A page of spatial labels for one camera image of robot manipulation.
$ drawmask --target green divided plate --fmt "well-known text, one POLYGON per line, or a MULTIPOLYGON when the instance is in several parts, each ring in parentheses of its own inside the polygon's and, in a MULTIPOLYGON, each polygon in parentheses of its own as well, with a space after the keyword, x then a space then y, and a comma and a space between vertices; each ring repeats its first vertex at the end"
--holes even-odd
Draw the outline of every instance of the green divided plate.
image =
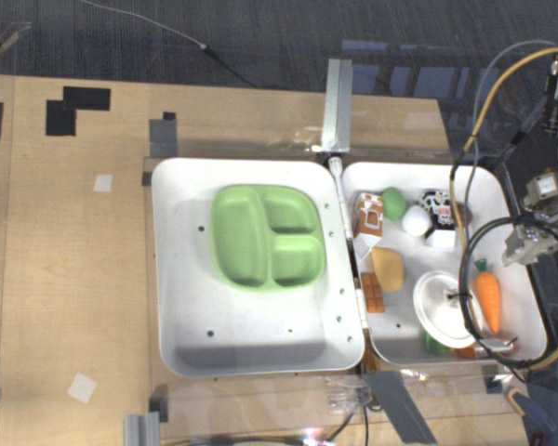
POLYGON ((303 287, 325 271, 320 218, 302 191, 233 185, 217 192, 211 217, 215 264, 232 286, 303 287))

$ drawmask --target wooden tabletop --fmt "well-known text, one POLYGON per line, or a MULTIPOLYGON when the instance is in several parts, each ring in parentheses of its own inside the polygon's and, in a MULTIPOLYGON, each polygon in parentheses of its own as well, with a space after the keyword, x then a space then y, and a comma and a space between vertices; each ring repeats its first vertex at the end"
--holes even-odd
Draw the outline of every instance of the wooden tabletop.
MULTIPOLYGON (((339 423, 322 376, 189 381, 162 372, 153 332, 150 339, 141 184, 149 121, 163 112, 176 114, 180 154, 309 157, 324 95, 0 76, 0 102, 0 446, 122 445, 124 416, 145 414, 164 385, 179 399, 174 421, 162 425, 164 444, 280 431, 296 417, 339 423), (49 137, 47 101, 62 100, 65 86, 109 88, 111 107, 77 111, 75 137, 49 137), (68 393, 77 374, 96 383, 86 402, 68 393)), ((352 146, 385 159, 445 162, 439 114, 433 100, 354 97, 352 146)), ((500 395, 481 393, 482 378, 461 373, 458 381, 451 387, 436 375, 410 387, 440 444, 500 435, 525 442, 519 416, 500 395)), ((399 443, 384 413, 370 419, 371 444, 399 443)), ((360 422, 357 415, 342 444, 363 444, 360 422)))

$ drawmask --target white ball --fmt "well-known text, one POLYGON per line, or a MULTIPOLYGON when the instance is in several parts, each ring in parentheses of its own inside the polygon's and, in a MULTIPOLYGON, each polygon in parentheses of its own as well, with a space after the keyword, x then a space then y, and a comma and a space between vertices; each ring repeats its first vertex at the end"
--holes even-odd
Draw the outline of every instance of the white ball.
POLYGON ((401 226, 411 236, 421 236, 431 226, 430 215, 421 206, 409 207, 401 219, 401 226))

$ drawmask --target green ball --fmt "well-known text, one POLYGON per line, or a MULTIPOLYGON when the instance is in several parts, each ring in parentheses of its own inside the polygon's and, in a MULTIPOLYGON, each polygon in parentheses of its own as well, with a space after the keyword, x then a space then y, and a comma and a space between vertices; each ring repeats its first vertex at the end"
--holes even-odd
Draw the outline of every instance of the green ball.
POLYGON ((397 221, 403 217, 406 211, 407 202, 398 189, 390 187, 382 192, 382 213, 385 217, 397 221))

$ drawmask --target toy carrot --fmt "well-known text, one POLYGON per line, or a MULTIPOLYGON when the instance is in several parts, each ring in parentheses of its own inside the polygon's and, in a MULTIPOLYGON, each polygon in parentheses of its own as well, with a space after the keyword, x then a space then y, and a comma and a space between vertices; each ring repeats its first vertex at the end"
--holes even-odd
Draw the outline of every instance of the toy carrot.
POLYGON ((500 321, 500 287, 494 274, 486 270, 487 263, 485 259, 476 261, 475 267, 480 271, 477 278, 475 278, 477 300, 480 303, 490 331, 496 334, 500 321))

